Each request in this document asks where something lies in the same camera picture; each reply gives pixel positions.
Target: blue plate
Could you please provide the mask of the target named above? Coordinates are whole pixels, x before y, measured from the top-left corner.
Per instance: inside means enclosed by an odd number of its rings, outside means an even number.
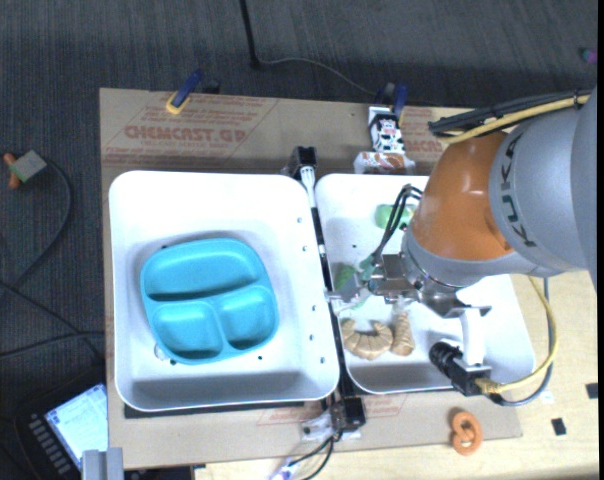
[[[171,359],[203,364],[268,343],[279,325],[257,253],[233,238],[196,240],[154,253],[140,273],[153,336]]]

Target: orange ring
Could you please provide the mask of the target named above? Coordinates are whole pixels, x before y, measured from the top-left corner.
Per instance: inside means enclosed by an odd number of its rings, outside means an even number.
[[[482,426],[473,414],[461,411],[451,421],[453,449],[460,455],[471,455],[482,444]]]

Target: blue and yellow clamp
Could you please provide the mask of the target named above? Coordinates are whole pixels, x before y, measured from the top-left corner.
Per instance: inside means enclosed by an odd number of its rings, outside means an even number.
[[[196,69],[182,84],[182,87],[171,94],[171,97],[166,102],[166,109],[171,112],[171,114],[179,114],[182,112],[182,109],[184,109],[191,99],[189,95],[198,86],[201,80],[202,70]]]

